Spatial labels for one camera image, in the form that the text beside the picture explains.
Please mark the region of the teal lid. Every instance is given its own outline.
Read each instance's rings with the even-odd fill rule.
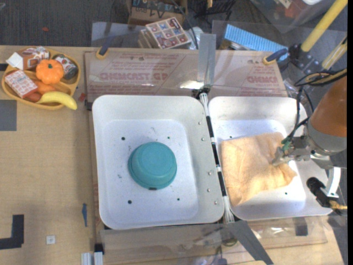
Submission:
[[[165,188],[177,174],[173,151],[159,142],[140,145],[130,155],[128,164],[133,180],[147,189]]]

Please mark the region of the wooden surface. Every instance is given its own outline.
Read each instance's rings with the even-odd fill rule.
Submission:
[[[22,47],[0,46],[0,63]],[[81,68],[83,53],[92,51],[88,47],[52,48],[76,59]],[[76,100],[84,92],[83,74]],[[9,97],[0,90],[0,99]],[[24,244],[1,250],[0,264],[79,264],[81,253],[93,251],[96,230],[89,134],[89,112],[83,102],[78,101],[76,111],[17,104],[17,130],[0,131],[0,239],[11,237],[12,215],[24,214]],[[81,212],[84,203],[87,227]],[[327,243],[271,249],[269,256],[275,264],[343,264],[331,227],[323,225]],[[46,245],[48,235],[56,236],[55,244]],[[227,259],[229,264],[239,260],[236,255]]]

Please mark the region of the clear plastic bin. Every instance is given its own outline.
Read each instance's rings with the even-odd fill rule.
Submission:
[[[335,0],[250,0],[282,32],[308,22],[326,12]]]

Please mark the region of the toy banana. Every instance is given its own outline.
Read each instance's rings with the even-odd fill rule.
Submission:
[[[37,101],[38,104],[53,103],[53,102],[61,103],[72,110],[77,109],[77,103],[75,99],[73,99],[73,97],[61,91],[51,91],[51,92],[44,93],[40,98],[40,100]]]

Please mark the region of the orange cloth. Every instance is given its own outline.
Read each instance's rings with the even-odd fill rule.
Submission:
[[[288,164],[272,165],[283,138],[280,132],[273,132],[221,142],[224,182],[232,206],[291,183],[297,173]]]

